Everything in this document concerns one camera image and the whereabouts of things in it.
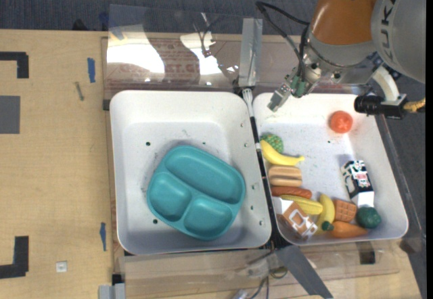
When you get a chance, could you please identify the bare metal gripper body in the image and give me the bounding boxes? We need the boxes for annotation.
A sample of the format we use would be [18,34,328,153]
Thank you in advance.
[283,53,343,98]

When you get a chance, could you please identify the green grapes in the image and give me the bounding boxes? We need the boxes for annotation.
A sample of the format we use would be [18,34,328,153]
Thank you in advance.
[260,133,285,155]

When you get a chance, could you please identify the orange tomato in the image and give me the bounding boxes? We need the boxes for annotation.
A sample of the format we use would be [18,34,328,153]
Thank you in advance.
[328,110,355,135]

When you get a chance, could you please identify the yellow banana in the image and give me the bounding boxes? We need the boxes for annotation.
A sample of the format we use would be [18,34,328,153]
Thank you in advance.
[259,139,306,167]
[314,193,336,236]

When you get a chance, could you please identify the white plastic tray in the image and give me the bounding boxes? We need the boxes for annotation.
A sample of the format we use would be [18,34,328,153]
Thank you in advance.
[252,91,410,247]
[108,89,273,256]

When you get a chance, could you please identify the tan hot dog bun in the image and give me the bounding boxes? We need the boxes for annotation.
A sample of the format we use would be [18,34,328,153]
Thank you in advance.
[267,164,303,188]

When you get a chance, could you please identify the brown sausage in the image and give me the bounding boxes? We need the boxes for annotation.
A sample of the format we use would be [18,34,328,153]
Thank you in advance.
[270,185,313,200]

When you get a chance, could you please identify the teal divided plate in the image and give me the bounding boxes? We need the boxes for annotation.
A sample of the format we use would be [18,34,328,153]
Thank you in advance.
[145,144,247,242]

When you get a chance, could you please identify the yellow corn cob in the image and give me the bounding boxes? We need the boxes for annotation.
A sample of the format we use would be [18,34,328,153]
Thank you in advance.
[279,193,324,216]

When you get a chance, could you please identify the black and white milk carton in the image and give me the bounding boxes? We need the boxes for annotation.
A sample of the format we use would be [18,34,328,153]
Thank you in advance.
[339,159,376,209]

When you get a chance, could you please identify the brown and white carton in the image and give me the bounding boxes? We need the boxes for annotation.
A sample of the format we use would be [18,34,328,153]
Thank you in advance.
[276,200,319,242]

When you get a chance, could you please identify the brown waffle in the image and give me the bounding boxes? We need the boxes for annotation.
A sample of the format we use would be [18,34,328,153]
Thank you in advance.
[332,198,359,223]

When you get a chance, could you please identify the orange carrot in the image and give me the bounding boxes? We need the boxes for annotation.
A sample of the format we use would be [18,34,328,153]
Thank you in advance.
[321,220,369,239]

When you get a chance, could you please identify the dark green broccoli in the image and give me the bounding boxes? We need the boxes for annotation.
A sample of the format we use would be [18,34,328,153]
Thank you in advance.
[355,206,383,229]

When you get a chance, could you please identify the black cylinder on white bracket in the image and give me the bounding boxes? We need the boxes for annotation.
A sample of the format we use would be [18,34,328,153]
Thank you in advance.
[353,66,409,120]

